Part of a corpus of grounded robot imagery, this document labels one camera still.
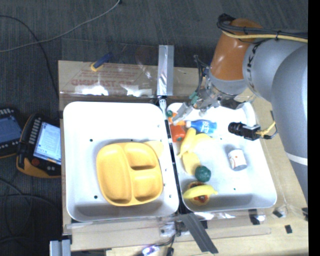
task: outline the yellow divided tray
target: yellow divided tray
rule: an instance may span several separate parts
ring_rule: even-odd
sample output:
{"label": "yellow divided tray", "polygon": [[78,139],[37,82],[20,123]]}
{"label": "yellow divided tray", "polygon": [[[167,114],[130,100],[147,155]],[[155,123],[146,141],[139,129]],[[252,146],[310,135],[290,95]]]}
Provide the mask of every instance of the yellow divided tray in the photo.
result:
{"label": "yellow divided tray", "polygon": [[163,190],[156,152],[140,142],[104,146],[96,157],[99,186],[104,198],[115,206],[151,202]]}

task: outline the white can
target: white can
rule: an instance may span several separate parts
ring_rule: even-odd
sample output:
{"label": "white can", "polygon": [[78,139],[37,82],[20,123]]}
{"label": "white can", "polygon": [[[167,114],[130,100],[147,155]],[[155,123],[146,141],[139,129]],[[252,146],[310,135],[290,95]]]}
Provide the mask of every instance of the white can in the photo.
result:
{"label": "white can", "polygon": [[235,171],[241,171],[247,168],[247,162],[244,152],[241,149],[234,149],[228,154],[231,167]]}

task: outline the green ball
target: green ball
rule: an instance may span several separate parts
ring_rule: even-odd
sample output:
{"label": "green ball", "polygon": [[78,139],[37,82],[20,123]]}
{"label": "green ball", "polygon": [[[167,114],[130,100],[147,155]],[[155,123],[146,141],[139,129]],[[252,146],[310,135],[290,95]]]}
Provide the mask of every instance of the green ball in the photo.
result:
{"label": "green ball", "polygon": [[200,165],[195,169],[194,176],[200,182],[208,182],[211,178],[211,171],[204,165]]}

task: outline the blue bottle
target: blue bottle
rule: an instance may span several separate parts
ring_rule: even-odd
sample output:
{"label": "blue bottle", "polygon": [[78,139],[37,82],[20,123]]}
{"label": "blue bottle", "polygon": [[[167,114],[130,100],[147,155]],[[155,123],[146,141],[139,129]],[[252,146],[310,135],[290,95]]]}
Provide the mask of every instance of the blue bottle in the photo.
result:
{"label": "blue bottle", "polygon": [[199,133],[213,134],[217,129],[217,123],[209,120],[185,121],[186,128],[194,128]]}

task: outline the bottle cap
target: bottle cap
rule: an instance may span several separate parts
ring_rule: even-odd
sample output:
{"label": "bottle cap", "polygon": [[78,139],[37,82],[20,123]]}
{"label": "bottle cap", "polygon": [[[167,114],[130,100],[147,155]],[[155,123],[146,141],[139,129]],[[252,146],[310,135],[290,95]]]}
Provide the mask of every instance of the bottle cap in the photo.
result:
{"label": "bottle cap", "polygon": [[191,127],[191,121],[185,121],[185,128]]}

